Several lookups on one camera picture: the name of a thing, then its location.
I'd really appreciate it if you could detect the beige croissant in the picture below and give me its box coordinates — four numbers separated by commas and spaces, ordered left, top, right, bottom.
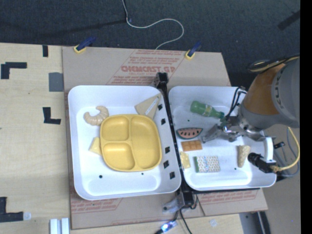
83, 105, 110, 127

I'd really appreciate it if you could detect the white plastic tray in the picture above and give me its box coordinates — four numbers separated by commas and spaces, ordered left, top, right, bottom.
67, 84, 182, 201
168, 85, 277, 192

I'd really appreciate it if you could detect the yellow cheese wedge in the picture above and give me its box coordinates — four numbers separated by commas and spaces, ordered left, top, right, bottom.
88, 136, 103, 155

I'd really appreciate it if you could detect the yellow divided plate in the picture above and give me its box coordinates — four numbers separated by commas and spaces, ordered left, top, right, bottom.
99, 114, 163, 173

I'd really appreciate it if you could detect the brown cardboard board red print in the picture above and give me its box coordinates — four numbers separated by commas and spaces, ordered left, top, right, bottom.
61, 46, 269, 230

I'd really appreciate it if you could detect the beige ice cream cone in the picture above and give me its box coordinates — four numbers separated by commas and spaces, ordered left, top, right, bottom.
237, 145, 252, 169

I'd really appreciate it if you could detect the yellow cheese slice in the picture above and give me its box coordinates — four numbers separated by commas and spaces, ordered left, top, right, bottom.
179, 151, 192, 169

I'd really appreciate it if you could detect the watermelon slice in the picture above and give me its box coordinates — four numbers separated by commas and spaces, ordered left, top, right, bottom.
175, 127, 204, 140

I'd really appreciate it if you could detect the black block with thin wires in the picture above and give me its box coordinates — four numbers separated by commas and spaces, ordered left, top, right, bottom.
180, 188, 196, 209

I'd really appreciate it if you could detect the orange waffle biscuit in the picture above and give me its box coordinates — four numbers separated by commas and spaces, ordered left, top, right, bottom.
180, 140, 203, 152

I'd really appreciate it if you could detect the patterned white green carton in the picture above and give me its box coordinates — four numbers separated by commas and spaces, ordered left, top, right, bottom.
193, 155, 221, 174

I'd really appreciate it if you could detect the beige triangular sandwich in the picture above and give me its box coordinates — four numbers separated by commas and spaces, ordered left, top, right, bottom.
134, 94, 162, 119

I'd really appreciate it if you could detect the green bottle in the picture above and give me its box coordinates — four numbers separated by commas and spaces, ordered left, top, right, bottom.
190, 100, 225, 120

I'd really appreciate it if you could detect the black cylinder on white bracket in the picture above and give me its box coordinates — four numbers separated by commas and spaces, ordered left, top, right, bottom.
247, 136, 278, 174

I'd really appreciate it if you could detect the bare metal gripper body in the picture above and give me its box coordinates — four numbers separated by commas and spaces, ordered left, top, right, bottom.
219, 116, 267, 142

